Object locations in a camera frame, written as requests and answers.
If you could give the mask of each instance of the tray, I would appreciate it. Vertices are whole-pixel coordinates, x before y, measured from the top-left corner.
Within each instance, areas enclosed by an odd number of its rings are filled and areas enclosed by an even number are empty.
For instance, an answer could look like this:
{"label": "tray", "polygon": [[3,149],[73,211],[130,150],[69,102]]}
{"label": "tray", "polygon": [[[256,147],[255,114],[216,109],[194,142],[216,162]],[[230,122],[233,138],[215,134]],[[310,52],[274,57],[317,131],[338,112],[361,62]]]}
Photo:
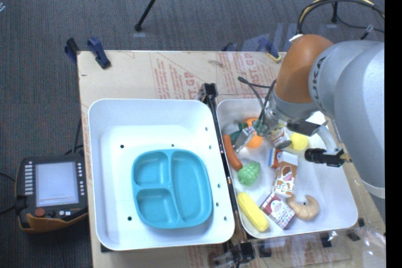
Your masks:
{"label": "tray", "polygon": [[151,227],[200,225],[211,214],[212,194],[204,162],[187,150],[145,152],[133,163],[137,213]]}
{"label": "tray", "polygon": [[[105,247],[136,250],[219,244],[232,237],[234,216],[226,175],[212,113],[204,103],[101,99],[90,106],[88,117],[95,230]],[[190,151],[205,165],[212,211],[201,224],[156,228],[144,223],[137,212],[134,161],[144,153],[170,149]]]}
{"label": "tray", "polygon": [[[257,117],[261,111],[257,99],[227,99],[217,106],[217,118],[223,134],[230,134],[238,130],[237,124],[249,117]],[[322,113],[316,112],[309,118],[310,122],[323,124],[325,118]],[[315,134],[309,137],[310,147],[325,148],[321,138]],[[239,159],[246,164],[250,161],[261,163],[261,173],[257,182],[247,187],[240,184],[237,171],[229,166],[233,186],[236,194],[247,192],[258,204],[271,193],[275,170],[268,167],[268,156],[272,145],[264,138],[263,144],[257,149],[243,148]],[[293,193],[297,201],[304,201],[305,195],[314,196],[320,205],[318,215],[310,221],[303,221],[295,217],[286,229],[280,228],[269,217],[269,228],[260,232],[250,223],[245,214],[240,211],[244,229],[258,239],[298,235],[302,233],[339,230],[353,226],[358,217],[357,207],[352,196],[347,178],[342,167],[334,168],[326,164],[315,164],[305,160],[304,151],[286,148],[285,151],[298,156],[298,169]]]}

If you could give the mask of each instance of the corn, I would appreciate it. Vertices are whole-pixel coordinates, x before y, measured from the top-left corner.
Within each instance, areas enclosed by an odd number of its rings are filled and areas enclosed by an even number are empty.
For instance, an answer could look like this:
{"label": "corn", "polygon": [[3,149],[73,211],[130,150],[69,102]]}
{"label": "corn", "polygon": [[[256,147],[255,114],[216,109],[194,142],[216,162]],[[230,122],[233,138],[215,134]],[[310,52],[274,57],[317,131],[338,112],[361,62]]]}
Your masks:
{"label": "corn", "polygon": [[262,212],[262,210],[246,192],[240,192],[237,194],[237,203],[239,204],[240,209],[244,212],[253,226],[258,229],[258,231],[264,232],[268,229],[269,223],[264,212]]}

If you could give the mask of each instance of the table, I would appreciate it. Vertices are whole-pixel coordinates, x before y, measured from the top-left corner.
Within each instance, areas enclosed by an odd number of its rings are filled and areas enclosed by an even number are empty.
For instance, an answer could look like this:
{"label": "table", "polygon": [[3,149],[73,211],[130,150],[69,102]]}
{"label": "table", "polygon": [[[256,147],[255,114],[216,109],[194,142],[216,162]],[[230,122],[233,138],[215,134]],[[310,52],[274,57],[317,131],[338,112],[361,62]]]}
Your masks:
{"label": "table", "polygon": [[[98,99],[194,99],[203,83],[215,83],[220,102],[229,98],[252,99],[251,89],[237,80],[242,76],[252,83],[269,85],[276,77],[276,63],[262,52],[229,51],[105,51],[111,65],[102,69],[91,51],[77,53],[78,78],[84,137],[89,222],[92,258],[95,268],[101,267],[213,267],[212,259],[223,254],[221,245],[173,247],[113,252],[101,250],[94,217],[94,195],[89,148],[88,111]],[[385,231],[374,203],[363,188],[353,164],[343,165],[354,195],[359,217],[366,225]],[[364,249],[351,238],[336,234],[331,248],[312,247],[319,244],[317,236],[304,235],[294,241],[276,240],[269,246],[271,256],[264,257],[263,248],[248,267],[293,267],[296,265],[332,262],[332,267],[363,267]],[[297,245],[308,244],[309,249]]]}

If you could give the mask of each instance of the sausage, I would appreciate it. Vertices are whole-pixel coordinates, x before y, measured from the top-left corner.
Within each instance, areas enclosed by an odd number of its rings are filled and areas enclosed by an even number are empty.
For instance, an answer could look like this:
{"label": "sausage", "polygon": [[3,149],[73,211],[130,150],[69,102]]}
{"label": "sausage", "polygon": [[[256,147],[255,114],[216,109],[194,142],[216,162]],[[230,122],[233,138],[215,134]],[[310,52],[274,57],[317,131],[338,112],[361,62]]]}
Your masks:
{"label": "sausage", "polygon": [[236,152],[234,151],[233,146],[232,146],[231,136],[228,134],[224,134],[222,136],[222,140],[224,142],[224,148],[225,148],[225,152],[226,152],[227,161],[236,171],[239,171],[243,167],[243,164],[241,163],[239,158],[236,156]]}

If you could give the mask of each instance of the display screen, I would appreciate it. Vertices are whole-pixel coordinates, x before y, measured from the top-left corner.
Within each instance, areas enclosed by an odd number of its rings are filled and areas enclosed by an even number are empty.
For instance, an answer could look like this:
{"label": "display screen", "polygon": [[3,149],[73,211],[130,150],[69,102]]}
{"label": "display screen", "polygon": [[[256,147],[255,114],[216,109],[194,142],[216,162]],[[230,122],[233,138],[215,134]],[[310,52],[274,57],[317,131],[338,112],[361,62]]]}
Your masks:
{"label": "display screen", "polygon": [[36,165],[36,206],[79,202],[75,162]]}

